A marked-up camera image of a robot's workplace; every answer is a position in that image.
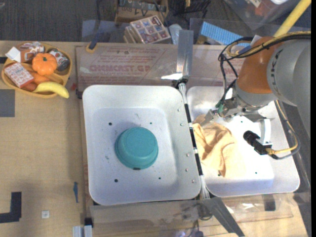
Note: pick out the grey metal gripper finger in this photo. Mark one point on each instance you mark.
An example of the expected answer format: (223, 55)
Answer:
(209, 116)

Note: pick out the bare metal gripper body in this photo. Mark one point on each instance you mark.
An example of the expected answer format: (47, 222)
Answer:
(233, 106)

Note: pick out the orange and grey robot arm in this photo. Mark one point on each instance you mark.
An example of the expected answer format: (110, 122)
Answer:
(279, 68)

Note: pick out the pale yellow cloth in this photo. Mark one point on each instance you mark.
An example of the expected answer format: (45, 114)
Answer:
(217, 144)

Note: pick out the white plastic tray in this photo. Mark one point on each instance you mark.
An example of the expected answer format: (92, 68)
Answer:
(138, 102)
(259, 179)

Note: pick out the teal bowl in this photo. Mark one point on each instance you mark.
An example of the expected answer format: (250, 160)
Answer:
(136, 147)

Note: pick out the brown cardboard board, red print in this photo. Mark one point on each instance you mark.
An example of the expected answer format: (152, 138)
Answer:
(123, 63)

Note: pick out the yellow banana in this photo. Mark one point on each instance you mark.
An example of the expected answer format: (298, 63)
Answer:
(53, 87)

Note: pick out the small can with red print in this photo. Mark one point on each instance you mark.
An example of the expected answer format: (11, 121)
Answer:
(60, 58)

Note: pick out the orange toy pumpkin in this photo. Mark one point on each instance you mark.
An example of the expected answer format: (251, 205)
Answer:
(44, 63)

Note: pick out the orange carrot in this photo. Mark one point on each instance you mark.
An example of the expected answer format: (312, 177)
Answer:
(39, 79)

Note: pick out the red and white carton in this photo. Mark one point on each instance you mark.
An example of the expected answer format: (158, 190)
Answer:
(18, 75)

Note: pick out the white and orange carton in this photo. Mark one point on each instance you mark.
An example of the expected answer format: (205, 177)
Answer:
(24, 52)

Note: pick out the orange divided plate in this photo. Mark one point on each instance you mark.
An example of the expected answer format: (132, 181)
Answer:
(7, 81)

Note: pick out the black cylinder on white bracket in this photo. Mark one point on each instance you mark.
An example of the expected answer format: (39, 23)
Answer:
(256, 142)

